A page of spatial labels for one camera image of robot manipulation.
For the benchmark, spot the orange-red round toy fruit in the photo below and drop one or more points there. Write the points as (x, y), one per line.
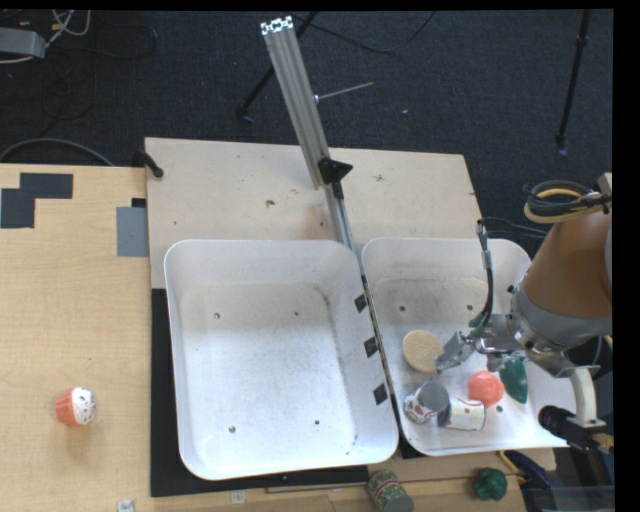
(486, 388)

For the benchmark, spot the white plastic tray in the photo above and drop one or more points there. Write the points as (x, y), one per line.
(435, 285)
(270, 370)

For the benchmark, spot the green broccoli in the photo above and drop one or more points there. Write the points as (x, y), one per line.
(491, 484)

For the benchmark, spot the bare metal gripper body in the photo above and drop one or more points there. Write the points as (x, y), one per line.
(500, 336)

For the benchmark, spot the tan round biscuit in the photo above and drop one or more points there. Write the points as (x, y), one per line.
(419, 350)

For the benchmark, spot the white cup with orange dots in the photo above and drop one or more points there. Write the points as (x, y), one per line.
(467, 415)

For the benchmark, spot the orange cupcake with white icing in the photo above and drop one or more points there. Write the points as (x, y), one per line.
(76, 406)

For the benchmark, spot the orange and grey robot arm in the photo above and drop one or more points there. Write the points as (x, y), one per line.
(565, 270)

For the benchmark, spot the white can with red print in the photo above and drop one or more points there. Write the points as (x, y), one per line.
(425, 402)

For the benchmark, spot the pale wood board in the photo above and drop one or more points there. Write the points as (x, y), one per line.
(240, 200)

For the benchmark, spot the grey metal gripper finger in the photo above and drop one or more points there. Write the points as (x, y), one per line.
(455, 352)
(497, 361)

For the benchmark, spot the green can with red print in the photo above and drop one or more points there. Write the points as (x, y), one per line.
(387, 492)

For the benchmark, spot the black cylinder on white bracket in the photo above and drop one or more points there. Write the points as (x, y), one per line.
(582, 430)

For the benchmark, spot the dark green toy vegetable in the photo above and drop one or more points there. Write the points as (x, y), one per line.
(516, 382)

